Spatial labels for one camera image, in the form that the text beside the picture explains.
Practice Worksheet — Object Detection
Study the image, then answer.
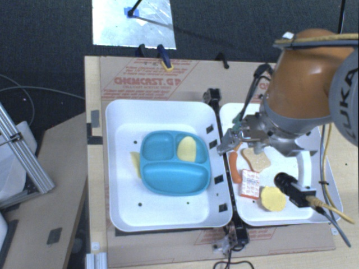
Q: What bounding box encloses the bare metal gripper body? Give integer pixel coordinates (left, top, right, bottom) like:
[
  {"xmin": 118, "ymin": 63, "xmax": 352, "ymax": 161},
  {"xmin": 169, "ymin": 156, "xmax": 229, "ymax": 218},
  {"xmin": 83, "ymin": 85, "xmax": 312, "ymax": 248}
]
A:
[{"xmin": 240, "ymin": 114, "xmax": 318, "ymax": 157}]

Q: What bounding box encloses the tan bread slice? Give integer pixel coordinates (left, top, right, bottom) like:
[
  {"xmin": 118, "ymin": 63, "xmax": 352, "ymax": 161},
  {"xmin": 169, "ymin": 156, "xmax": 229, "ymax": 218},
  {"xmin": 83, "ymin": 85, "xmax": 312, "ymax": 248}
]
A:
[{"xmin": 241, "ymin": 147, "xmax": 272, "ymax": 174}]

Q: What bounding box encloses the orange sausage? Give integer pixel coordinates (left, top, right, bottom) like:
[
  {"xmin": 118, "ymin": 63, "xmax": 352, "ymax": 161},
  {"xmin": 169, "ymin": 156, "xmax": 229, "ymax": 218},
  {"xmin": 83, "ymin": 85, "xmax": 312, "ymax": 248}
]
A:
[{"xmin": 228, "ymin": 151, "xmax": 243, "ymax": 184}]

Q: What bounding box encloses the thin black rod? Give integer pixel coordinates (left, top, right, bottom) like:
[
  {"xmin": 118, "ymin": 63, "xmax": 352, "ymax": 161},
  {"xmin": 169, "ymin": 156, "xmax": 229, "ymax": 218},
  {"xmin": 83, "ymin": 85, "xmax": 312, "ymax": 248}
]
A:
[{"xmin": 210, "ymin": 99, "xmax": 242, "ymax": 230}]

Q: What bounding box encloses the orange and white carton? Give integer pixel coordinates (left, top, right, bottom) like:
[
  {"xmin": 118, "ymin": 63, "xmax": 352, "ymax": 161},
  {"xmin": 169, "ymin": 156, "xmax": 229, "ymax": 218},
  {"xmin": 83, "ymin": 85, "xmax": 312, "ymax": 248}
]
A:
[{"xmin": 238, "ymin": 169, "xmax": 261, "ymax": 200}]

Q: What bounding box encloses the yellow oval toy food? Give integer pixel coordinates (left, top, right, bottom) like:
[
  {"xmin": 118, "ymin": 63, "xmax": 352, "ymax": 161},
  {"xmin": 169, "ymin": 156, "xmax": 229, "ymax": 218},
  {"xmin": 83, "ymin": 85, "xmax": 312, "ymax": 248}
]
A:
[{"xmin": 176, "ymin": 136, "xmax": 197, "ymax": 163}]

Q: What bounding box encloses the yellow round biscuit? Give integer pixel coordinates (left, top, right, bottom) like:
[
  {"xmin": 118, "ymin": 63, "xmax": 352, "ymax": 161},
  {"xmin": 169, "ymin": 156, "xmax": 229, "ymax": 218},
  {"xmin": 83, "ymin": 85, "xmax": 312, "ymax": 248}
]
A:
[{"xmin": 260, "ymin": 185, "xmax": 288, "ymax": 213}]

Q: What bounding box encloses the blue divided plate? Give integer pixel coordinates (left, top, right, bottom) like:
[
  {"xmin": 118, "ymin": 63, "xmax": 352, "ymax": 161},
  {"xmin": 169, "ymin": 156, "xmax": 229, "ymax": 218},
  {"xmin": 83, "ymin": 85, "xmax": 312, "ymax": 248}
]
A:
[{"xmin": 139, "ymin": 130, "xmax": 212, "ymax": 197}]

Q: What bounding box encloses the white plastic tray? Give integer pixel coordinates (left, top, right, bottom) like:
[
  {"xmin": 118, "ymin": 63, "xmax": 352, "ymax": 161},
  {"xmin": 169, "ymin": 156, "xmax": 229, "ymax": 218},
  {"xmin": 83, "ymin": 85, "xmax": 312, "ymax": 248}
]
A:
[
  {"xmin": 105, "ymin": 99, "xmax": 234, "ymax": 233},
  {"xmin": 219, "ymin": 102, "xmax": 344, "ymax": 227}
]

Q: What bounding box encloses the yellow flat toy food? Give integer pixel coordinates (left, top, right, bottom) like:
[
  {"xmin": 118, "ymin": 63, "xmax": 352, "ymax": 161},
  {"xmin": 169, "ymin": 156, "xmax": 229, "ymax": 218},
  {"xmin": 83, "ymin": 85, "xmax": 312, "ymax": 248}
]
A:
[{"xmin": 129, "ymin": 151, "xmax": 142, "ymax": 179}]

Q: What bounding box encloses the brown cardboard board red print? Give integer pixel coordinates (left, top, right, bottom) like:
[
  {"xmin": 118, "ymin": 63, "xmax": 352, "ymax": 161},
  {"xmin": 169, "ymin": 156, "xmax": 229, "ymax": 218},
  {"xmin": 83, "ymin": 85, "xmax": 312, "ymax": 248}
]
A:
[{"xmin": 99, "ymin": 55, "xmax": 337, "ymax": 267}]

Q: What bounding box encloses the black cylinder on white bracket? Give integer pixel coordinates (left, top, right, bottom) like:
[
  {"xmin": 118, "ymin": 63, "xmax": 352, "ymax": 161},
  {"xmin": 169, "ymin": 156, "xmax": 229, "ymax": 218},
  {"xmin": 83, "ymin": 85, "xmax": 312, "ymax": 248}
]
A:
[{"xmin": 274, "ymin": 146, "xmax": 318, "ymax": 208}]

